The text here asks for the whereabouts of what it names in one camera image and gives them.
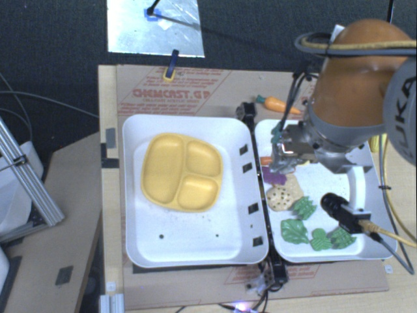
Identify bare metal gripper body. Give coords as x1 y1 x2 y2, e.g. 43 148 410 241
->
279 123 328 168

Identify purple grapes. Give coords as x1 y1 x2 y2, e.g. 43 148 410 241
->
261 166 288 187

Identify tan bread slice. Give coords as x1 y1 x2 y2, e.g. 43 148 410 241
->
282 173 305 205

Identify thin black rod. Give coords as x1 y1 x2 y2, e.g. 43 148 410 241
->
246 115 278 275

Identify beige dotted biscuit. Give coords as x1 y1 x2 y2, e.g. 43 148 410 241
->
266 186 296 213

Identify white plastic tray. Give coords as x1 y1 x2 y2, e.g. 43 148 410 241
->
253 119 399 263
122 113 270 269

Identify green toy leaf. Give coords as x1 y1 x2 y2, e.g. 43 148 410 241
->
291 196 318 221
280 218 310 245
330 227 357 250
309 228 334 252

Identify orange carrot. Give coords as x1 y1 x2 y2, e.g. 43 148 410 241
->
255 94 302 115

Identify yellow divided plate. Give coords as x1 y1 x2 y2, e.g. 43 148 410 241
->
140 132 224 213

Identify brown cardboard board, red print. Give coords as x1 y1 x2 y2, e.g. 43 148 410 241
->
115 64 390 311

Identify black block with thin wires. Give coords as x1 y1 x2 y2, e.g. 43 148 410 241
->
269 260 290 290
235 102 259 122

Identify black cylinder on white bracket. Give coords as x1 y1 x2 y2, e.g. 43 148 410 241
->
321 165 373 233

